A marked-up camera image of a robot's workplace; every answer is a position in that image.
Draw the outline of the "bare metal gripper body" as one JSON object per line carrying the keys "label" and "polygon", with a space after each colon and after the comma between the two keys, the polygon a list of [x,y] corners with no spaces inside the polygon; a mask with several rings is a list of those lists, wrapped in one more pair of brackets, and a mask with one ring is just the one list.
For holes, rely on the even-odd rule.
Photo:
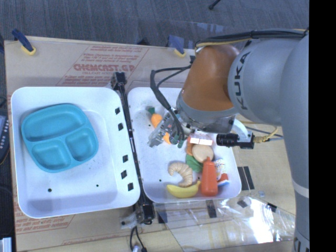
{"label": "bare metal gripper body", "polygon": [[192,114],[183,111],[166,113],[156,127],[157,144],[161,144],[165,136],[171,144],[183,144],[196,131],[228,134],[236,117],[234,111],[193,111]]}

